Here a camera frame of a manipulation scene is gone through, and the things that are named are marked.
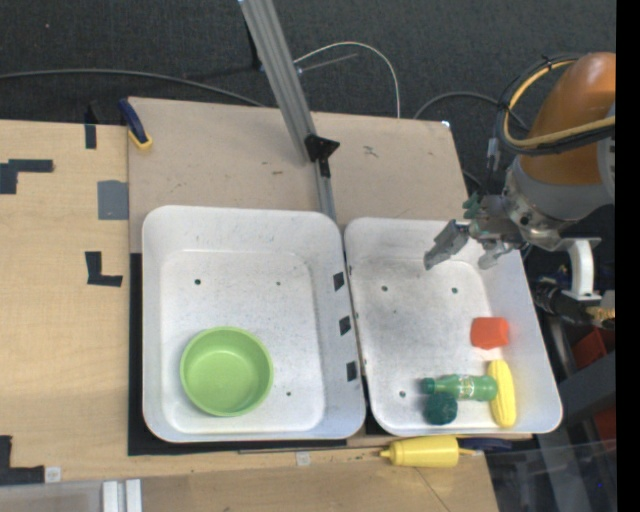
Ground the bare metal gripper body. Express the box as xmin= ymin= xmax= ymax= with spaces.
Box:
xmin=466 ymin=191 xmax=577 ymax=252

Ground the white plastic tray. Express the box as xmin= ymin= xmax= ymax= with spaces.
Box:
xmin=343 ymin=215 xmax=565 ymax=438
xmin=141 ymin=204 xmax=368 ymax=444

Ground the orange cube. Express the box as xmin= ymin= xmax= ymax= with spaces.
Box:
xmin=469 ymin=315 xmax=511 ymax=351

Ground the green plastic bottle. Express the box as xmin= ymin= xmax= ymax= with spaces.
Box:
xmin=419 ymin=373 xmax=500 ymax=403

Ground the yellow corn cob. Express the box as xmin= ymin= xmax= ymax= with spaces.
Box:
xmin=486 ymin=358 xmax=518 ymax=429

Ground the dark green broccoli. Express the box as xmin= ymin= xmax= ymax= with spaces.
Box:
xmin=424 ymin=392 xmax=460 ymax=427

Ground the yellow squeeze bottle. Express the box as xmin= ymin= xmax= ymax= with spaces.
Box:
xmin=378 ymin=434 xmax=477 ymax=469

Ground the pale wood board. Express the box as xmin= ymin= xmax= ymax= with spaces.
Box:
xmin=127 ymin=96 xmax=536 ymax=464

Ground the green bowl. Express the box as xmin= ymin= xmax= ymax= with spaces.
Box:
xmin=178 ymin=325 xmax=276 ymax=418

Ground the black cylinder on white bracket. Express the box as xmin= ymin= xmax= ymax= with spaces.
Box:
xmin=531 ymin=236 xmax=617 ymax=327

